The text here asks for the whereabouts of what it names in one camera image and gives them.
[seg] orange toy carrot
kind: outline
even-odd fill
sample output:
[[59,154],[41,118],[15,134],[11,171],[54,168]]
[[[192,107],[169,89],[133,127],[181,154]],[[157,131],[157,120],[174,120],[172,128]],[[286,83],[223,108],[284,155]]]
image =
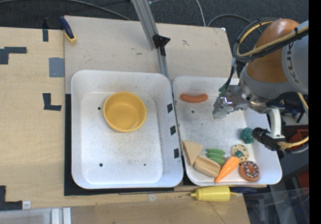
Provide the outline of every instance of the orange toy carrot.
[[215,178],[215,182],[219,182],[222,178],[230,174],[233,170],[236,169],[237,166],[239,166],[239,163],[239,158],[236,156],[231,156],[230,158],[228,158],[222,166],[219,174]]

